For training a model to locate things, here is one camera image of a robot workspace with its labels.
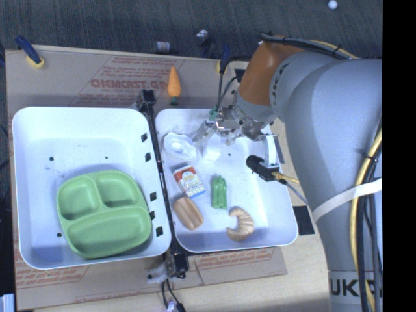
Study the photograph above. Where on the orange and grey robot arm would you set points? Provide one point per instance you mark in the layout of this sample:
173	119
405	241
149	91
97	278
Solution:
325	115

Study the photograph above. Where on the orange and white carton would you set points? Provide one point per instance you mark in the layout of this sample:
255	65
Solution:
190	182

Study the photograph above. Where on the brown cardboard board red print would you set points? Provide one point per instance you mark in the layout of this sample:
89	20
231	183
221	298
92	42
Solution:
97	76

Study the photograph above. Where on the white plastic tray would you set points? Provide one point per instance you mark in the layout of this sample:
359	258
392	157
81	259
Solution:
81	135
247	206

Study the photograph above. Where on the black cylinder on white bracket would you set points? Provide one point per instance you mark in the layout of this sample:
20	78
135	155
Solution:
258	167

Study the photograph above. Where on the white fried egg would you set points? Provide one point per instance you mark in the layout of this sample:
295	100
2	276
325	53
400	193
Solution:
178	146

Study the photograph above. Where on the beige croissant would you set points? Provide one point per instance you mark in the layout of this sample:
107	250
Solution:
243	224

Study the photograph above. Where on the green asparagus bunch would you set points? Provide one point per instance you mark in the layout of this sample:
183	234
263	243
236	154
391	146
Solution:
219	193

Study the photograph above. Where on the small grey can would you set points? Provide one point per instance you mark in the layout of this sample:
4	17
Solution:
163	46

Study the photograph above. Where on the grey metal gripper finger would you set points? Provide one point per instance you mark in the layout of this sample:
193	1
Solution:
202	132
231	138

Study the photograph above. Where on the orange carrot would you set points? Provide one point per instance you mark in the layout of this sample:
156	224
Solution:
174	83

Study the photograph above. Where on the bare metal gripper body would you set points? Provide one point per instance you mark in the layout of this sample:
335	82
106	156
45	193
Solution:
239	122

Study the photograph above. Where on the green divided plate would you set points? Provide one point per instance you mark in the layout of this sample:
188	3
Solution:
104	216

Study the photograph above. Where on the white cube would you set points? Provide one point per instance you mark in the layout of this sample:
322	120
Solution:
212	153

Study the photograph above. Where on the tan hot dog bun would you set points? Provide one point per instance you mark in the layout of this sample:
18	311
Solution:
188	214

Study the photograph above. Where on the white ball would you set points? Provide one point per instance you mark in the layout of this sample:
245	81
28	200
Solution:
332	4

